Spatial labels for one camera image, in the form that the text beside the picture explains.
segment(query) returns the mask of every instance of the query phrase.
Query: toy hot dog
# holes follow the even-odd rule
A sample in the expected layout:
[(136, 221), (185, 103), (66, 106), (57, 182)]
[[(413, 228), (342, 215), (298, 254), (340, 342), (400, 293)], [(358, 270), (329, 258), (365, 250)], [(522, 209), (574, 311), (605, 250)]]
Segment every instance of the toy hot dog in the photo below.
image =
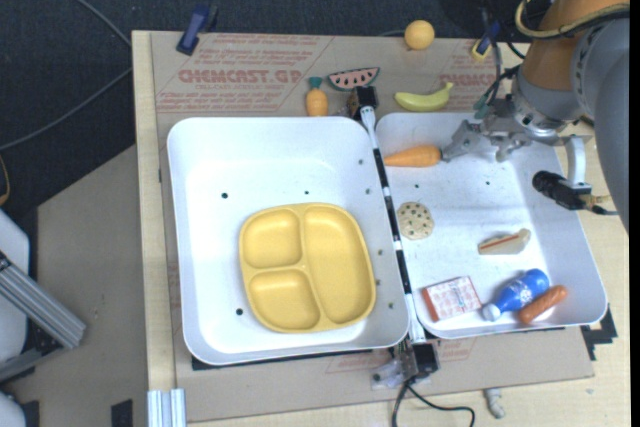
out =
[(567, 288), (564, 285), (550, 287), (544, 294), (518, 311), (518, 318), (521, 322), (529, 324), (533, 319), (567, 297), (567, 293)]

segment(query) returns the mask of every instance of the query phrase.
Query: toy banana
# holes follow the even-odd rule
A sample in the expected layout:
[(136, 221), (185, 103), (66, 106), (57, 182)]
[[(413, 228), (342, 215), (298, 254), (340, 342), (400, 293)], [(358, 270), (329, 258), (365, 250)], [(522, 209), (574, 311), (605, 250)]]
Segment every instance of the toy banana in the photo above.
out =
[(445, 86), (435, 93), (419, 95), (415, 93), (396, 93), (393, 97), (402, 107), (413, 112), (432, 112), (444, 108), (449, 102), (449, 90), (453, 82), (447, 82)]

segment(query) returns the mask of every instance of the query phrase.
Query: blue clamp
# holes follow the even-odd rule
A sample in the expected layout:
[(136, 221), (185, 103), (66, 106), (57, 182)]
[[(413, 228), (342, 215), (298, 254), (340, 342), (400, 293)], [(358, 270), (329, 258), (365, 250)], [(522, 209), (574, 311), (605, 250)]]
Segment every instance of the blue clamp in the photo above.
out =
[(471, 47), (471, 56), (478, 62), (484, 61), (484, 58), (487, 57), (489, 51), (491, 50), (492, 41), (495, 41), (496, 36), (500, 32), (500, 24), (498, 21), (495, 21), (491, 24), (491, 26), (485, 31), (482, 37)]
[[(218, 10), (216, 9), (214, 13), (214, 19), (210, 26), (210, 30), (212, 30), (215, 26), (217, 14)], [(193, 10), (191, 21), (189, 22), (189, 27), (182, 35), (182, 38), (180, 38), (176, 50), (178, 52), (182, 52), (183, 54), (193, 55), (193, 51), (196, 49), (196, 46), (200, 41), (200, 39), (198, 38), (198, 33), (204, 29), (205, 25), (207, 25), (208, 20), (209, 6), (198, 4)]]

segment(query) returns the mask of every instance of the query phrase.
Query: toy watermelon slice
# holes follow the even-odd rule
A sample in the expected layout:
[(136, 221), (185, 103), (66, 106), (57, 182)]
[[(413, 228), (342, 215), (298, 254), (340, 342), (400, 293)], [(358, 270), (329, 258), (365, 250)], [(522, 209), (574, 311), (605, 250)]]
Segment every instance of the toy watermelon slice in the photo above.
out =
[(351, 91), (356, 86), (368, 86), (378, 76), (380, 68), (359, 68), (329, 75), (329, 82), (339, 91)]

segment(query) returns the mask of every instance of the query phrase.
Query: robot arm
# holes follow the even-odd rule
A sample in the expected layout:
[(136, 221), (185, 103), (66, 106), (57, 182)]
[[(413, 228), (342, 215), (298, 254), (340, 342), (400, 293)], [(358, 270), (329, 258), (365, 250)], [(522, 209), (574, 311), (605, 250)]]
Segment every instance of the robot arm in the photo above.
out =
[(622, 222), (629, 231), (629, 0), (553, 0), (540, 27), (516, 25), (533, 38), (511, 95), (495, 99), (478, 124), (466, 123), (442, 150), (443, 160), (470, 151), (481, 137), (497, 160), (533, 141), (566, 144), (558, 132), (587, 114), (598, 156)]

